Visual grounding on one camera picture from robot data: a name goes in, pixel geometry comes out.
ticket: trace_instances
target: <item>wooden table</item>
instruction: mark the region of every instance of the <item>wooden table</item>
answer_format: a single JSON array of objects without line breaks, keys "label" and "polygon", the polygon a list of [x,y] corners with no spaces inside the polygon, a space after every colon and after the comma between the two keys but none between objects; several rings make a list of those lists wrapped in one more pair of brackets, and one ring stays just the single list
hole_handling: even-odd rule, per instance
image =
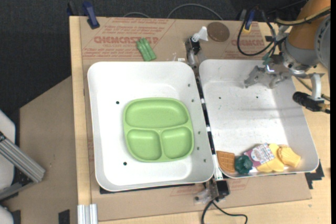
[{"label": "wooden table", "polygon": [[[86,125],[85,97],[83,95],[83,66],[81,48],[80,17],[72,16],[70,22],[71,64],[73,105],[75,117],[76,162],[78,204],[89,205],[92,203],[90,190],[89,154]],[[269,35],[266,24],[259,24],[263,34]],[[318,66],[316,72],[326,72]],[[328,76],[322,78],[323,92],[330,96]],[[295,81],[299,91],[306,89]],[[258,206],[245,206],[230,208],[227,211],[235,214],[246,214],[248,223],[331,223],[331,168],[330,168],[330,116],[324,113],[312,113],[304,110],[311,134],[316,144],[325,177],[313,183],[312,199]],[[100,223],[200,223],[201,211],[169,214],[136,219],[122,219],[104,221]],[[206,215],[208,223],[243,223],[243,219],[223,215],[218,210],[210,210]]]}]

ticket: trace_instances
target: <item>black clip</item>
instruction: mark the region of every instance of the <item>black clip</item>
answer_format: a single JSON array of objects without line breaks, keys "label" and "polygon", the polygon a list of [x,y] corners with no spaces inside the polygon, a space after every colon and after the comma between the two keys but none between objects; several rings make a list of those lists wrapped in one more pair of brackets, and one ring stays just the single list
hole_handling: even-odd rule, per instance
[{"label": "black clip", "polygon": [[89,17],[88,23],[89,23],[90,27],[92,29],[96,29],[96,28],[100,27],[100,25],[99,25],[99,23],[96,19],[96,16],[94,14],[94,11],[93,11],[93,5],[88,1],[84,1],[82,7],[83,7],[84,15]]},{"label": "black clip", "polygon": [[194,55],[197,55],[199,50],[201,49],[201,46],[199,44],[200,42],[199,41],[194,42],[191,37],[189,38],[189,40],[190,40]]}]

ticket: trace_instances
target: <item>black cable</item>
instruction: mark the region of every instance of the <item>black cable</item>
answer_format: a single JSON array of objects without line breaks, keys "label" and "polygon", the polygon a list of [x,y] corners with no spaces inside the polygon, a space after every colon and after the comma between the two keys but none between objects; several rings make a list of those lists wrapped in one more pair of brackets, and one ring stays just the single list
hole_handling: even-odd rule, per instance
[{"label": "black cable", "polygon": [[261,16],[262,16],[264,22],[268,25],[269,29],[271,30],[272,36],[275,39],[275,37],[277,36],[276,33],[275,33],[275,30],[274,30],[273,26],[269,23],[268,18],[267,18],[266,14],[263,10],[261,10]]},{"label": "black cable", "polygon": [[308,24],[316,19],[319,19],[325,15],[329,15],[331,14],[331,9],[326,7],[325,8],[326,10],[324,12],[320,12],[320,13],[317,13],[316,15],[314,16],[311,16],[309,17],[309,19],[307,19],[308,17],[306,18],[303,18],[303,19],[300,19],[300,20],[297,20],[297,21],[294,21],[294,22],[287,22],[287,21],[283,21],[281,19],[275,19],[275,23],[278,24],[278,25],[285,25],[285,26],[295,26],[295,25],[302,25],[302,24]]},{"label": "black cable", "polygon": [[[266,51],[266,50],[267,50],[267,49],[274,43],[274,40],[273,40],[273,41],[272,41],[271,43],[269,43],[264,49],[262,49],[262,50],[259,51],[259,52],[254,53],[254,54],[247,54],[247,53],[245,53],[245,52],[243,52],[243,51],[241,50],[241,48],[240,48],[240,36],[242,35],[242,31],[243,31],[243,28],[244,28],[244,26],[245,26],[245,24],[246,24],[247,18],[249,17],[250,13],[251,13],[254,9],[256,9],[256,8],[257,8],[257,7],[253,7],[248,13],[246,13],[245,19],[244,19],[244,21],[243,21],[243,23],[242,23],[242,25],[241,25],[241,28],[240,28],[240,30],[239,30],[238,37],[237,37],[237,49],[239,50],[239,52],[240,52],[242,55],[245,55],[245,56],[256,56],[256,55],[259,55],[259,54],[263,53],[264,51]],[[274,29],[273,29],[272,25],[271,25],[270,23],[268,23],[267,25],[268,25],[268,27],[270,27],[270,29],[271,29],[271,31],[272,31],[272,34],[273,34]]]},{"label": "black cable", "polygon": [[194,3],[188,3],[188,4],[183,4],[181,6],[178,6],[176,8],[174,8],[167,16],[167,19],[170,18],[170,16],[178,9],[182,8],[182,7],[188,7],[188,6],[194,6],[194,7],[200,7],[200,8],[203,8],[203,9],[206,9],[208,11],[210,11],[211,13],[213,13],[214,15],[216,15],[220,20],[224,20],[218,13],[216,13],[215,11],[213,11],[212,9],[206,7],[206,6],[203,6],[201,4],[194,4]]},{"label": "black cable", "polygon": [[209,209],[209,207],[210,207],[211,205],[214,205],[219,211],[221,211],[222,213],[224,213],[224,214],[226,214],[226,215],[228,215],[228,216],[230,216],[230,217],[244,217],[244,218],[245,218],[245,222],[244,222],[244,224],[247,223],[247,220],[248,220],[247,215],[244,215],[244,214],[230,214],[230,213],[225,212],[224,210],[222,210],[221,208],[219,208],[219,207],[215,204],[214,201],[215,201],[216,199],[217,199],[217,198],[211,200],[211,201],[205,206],[205,208],[204,208],[204,210],[203,210],[203,212],[202,212],[201,224],[205,224],[205,222],[204,222],[204,217],[205,217],[205,214],[206,214],[207,210]]},{"label": "black cable", "polygon": [[273,54],[275,53],[275,50],[277,48],[277,46],[279,46],[279,50],[281,51],[281,44],[286,40],[287,37],[282,38],[279,41],[276,41],[276,39],[274,40],[274,46],[269,50],[269,56],[268,57],[272,57]]},{"label": "black cable", "polygon": [[150,18],[147,14],[141,13],[141,12],[129,12],[129,13],[125,14],[123,17],[127,17],[127,16],[133,15],[133,14],[134,15],[141,15],[141,16],[146,17],[146,18]]}]

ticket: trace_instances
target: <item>blue clamp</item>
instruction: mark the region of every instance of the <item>blue clamp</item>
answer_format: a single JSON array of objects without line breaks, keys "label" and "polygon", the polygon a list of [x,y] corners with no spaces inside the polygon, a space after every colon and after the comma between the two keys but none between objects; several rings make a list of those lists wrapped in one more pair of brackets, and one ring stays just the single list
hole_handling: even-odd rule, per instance
[{"label": "blue clamp", "polygon": [[248,18],[246,20],[246,24],[244,26],[244,30],[246,31],[250,31],[251,28],[251,24],[253,22],[254,19],[254,14],[255,14],[255,10],[253,9],[249,14],[248,14]]},{"label": "blue clamp", "polygon": [[84,15],[89,16],[88,23],[89,23],[90,27],[92,29],[98,28],[100,25],[99,25],[99,23],[96,19],[95,14],[94,14],[93,5],[88,1],[84,1],[82,7],[83,7]]}]

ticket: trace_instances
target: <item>toy food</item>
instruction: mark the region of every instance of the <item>toy food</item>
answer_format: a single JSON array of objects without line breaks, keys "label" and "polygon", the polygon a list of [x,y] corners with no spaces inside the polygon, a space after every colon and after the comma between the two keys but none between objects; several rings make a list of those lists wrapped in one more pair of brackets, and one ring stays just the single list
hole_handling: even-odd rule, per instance
[{"label": "toy food", "polygon": [[217,159],[219,167],[224,172],[234,173],[235,172],[235,154],[224,151],[217,151]]},{"label": "toy food", "polygon": [[296,154],[290,147],[279,148],[278,156],[284,164],[292,167],[297,167],[301,160],[301,156]]},{"label": "toy food", "polygon": [[246,155],[238,157],[235,161],[235,169],[240,174],[248,174],[252,169],[253,163],[250,158]]},{"label": "toy food", "polygon": [[267,166],[273,171],[283,172],[284,163],[279,159],[279,156],[278,156],[278,150],[280,149],[279,146],[277,144],[269,144],[268,146],[271,149],[275,158],[267,162],[266,163]]},{"label": "toy food", "polygon": [[273,170],[267,165],[267,163],[261,164],[257,167],[259,172],[272,172]]}]

